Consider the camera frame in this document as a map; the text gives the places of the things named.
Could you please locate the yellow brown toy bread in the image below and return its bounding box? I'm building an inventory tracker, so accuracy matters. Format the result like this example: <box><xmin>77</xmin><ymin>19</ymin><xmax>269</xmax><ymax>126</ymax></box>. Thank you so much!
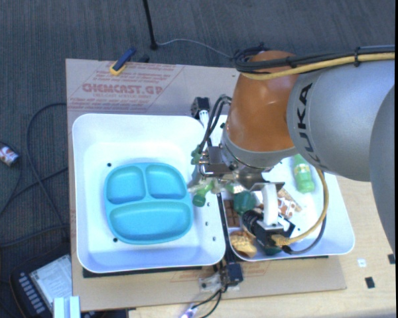
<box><xmin>230</xmin><ymin>230</ymin><xmax>259</xmax><ymax>257</ymax></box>

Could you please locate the black block with thin wires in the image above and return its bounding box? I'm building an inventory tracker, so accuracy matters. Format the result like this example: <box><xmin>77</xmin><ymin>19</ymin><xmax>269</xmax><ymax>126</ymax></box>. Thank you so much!
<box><xmin>191</xmin><ymin>96</ymin><xmax>211</xmax><ymax>119</ymax></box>
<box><xmin>223</xmin><ymin>262</ymin><xmax>245</xmax><ymax>285</ymax></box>

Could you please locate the black cylinder on white bracket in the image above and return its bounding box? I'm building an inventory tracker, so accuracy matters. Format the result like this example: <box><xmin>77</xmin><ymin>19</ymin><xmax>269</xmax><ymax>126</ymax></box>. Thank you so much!
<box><xmin>241</xmin><ymin>183</ymin><xmax>297</xmax><ymax>248</ymax></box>

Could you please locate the green bottle with yellow label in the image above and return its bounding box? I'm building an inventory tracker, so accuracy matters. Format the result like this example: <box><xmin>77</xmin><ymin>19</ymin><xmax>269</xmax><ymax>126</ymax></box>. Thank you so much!
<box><xmin>291</xmin><ymin>154</ymin><xmax>316</xmax><ymax>194</ymax></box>

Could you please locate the brown cardboard board red print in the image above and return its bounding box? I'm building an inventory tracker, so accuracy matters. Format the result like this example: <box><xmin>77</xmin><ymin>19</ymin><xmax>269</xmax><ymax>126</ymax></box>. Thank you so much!
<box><xmin>65</xmin><ymin>58</ymin><xmax>348</xmax><ymax>313</ymax></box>

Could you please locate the brown chocolate biscuit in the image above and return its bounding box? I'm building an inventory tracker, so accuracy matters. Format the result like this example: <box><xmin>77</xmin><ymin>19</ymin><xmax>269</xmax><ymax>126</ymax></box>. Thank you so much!
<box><xmin>223</xmin><ymin>199</ymin><xmax>241</xmax><ymax>229</ymax></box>

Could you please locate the dark green toy vegetable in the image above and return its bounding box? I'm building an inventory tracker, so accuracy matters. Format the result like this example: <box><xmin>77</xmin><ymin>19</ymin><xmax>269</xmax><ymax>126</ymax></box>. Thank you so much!
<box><xmin>233</xmin><ymin>190</ymin><xmax>257</xmax><ymax>217</ymax></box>

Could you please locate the orange and white packet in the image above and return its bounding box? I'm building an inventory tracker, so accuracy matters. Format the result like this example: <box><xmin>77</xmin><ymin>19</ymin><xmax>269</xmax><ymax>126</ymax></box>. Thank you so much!
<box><xmin>276</xmin><ymin>188</ymin><xmax>303</xmax><ymax>219</ymax></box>

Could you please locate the small green bottle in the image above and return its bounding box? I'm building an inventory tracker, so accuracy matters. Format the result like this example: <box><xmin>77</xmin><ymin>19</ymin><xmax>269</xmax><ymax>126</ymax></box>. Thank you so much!
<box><xmin>192</xmin><ymin>180</ymin><xmax>220</xmax><ymax>209</ymax></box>

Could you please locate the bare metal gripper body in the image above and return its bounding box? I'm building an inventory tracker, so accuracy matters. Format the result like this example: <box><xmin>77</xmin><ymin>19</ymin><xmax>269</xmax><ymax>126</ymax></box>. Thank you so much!
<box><xmin>199</xmin><ymin>145</ymin><xmax>285</xmax><ymax>191</ymax></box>

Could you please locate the white and red small can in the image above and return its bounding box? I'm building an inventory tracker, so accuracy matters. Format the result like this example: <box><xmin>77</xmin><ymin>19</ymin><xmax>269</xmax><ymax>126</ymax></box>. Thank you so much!
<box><xmin>0</xmin><ymin>145</ymin><xmax>21</xmax><ymax>167</ymax></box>

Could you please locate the blue divided plate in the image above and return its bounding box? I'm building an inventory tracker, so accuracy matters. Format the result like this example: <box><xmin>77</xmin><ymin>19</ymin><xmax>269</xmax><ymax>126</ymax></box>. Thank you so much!
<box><xmin>103</xmin><ymin>162</ymin><xmax>195</xmax><ymax>246</ymax></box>

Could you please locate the white plastic tray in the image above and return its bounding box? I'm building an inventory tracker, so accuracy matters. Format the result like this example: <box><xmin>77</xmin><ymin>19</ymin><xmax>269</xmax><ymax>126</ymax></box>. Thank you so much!
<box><xmin>71</xmin><ymin>112</ymin><xmax>228</xmax><ymax>275</ymax></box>
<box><xmin>218</xmin><ymin>113</ymin><xmax>356</xmax><ymax>262</ymax></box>

